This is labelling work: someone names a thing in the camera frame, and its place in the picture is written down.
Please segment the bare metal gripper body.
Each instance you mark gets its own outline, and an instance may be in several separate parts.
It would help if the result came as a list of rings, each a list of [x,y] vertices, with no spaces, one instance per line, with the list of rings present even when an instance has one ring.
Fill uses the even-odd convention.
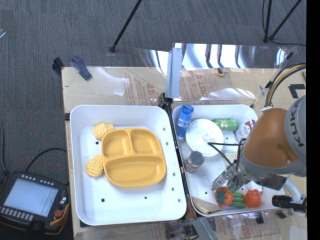
[[[279,191],[287,181],[287,178],[280,175],[261,178],[253,177],[251,174],[246,174],[247,171],[236,171],[234,166],[228,166],[221,174],[226,182],[226,186],[231,191],[239,190],[243,185],[254,182],[258,186],[267,187]]]

